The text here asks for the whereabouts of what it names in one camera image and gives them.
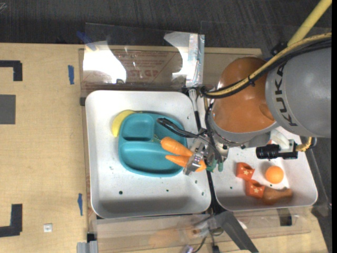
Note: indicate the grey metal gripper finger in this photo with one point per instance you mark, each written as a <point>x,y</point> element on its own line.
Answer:
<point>208,160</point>
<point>192,164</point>

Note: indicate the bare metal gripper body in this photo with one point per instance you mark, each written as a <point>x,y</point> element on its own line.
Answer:
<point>217,147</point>

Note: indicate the orange carrot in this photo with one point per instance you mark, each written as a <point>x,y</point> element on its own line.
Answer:
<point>177,159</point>
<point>174,146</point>

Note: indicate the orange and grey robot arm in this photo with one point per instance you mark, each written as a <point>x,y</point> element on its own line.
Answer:
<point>245,109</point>

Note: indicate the orange cube with white stars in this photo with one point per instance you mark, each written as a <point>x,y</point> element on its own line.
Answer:
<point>255,189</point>
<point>245,171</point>

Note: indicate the thin black and white rod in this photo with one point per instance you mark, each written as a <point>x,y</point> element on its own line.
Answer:
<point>197,115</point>

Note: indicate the blue divided plate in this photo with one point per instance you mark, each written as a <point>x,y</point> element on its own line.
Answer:
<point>139,154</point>

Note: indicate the white plastic tray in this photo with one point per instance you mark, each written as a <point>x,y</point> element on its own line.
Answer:
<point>297,183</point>
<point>147,196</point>

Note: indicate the orange ball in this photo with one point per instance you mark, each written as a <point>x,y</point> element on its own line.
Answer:
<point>274,174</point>

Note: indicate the yellow banana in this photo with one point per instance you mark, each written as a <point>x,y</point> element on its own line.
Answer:
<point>117,122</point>

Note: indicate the small white square block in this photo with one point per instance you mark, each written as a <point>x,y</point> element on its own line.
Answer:
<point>47,227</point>

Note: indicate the black cylinder on white bracket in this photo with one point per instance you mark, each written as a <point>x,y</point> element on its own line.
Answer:
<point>268,151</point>

